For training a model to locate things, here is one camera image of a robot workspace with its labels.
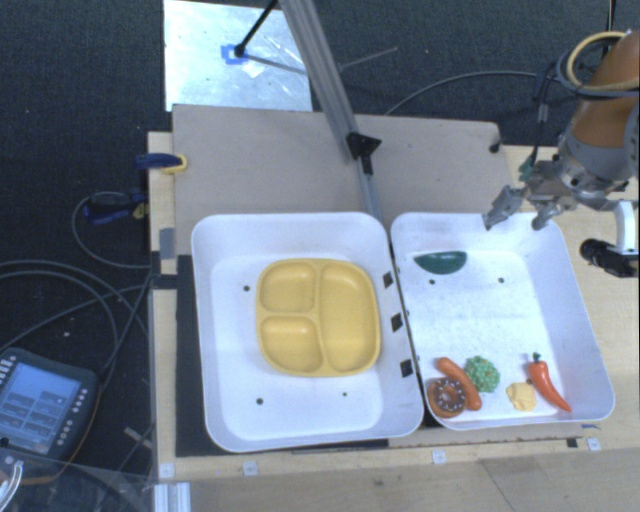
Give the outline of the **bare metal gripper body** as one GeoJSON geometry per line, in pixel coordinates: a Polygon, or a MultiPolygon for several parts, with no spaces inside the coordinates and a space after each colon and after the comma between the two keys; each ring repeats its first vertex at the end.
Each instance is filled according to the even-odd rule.
{"type": "Polygon", "coordinates": [[[537,208],[553,206],[564,211],[584,205],[596,211],[611,211],[617,200],[608,196],[624,192],[630,177],[600,177],[576,160],[548,160],[525,163],[520,181],[526,184],[527,198],[537,208]]]}

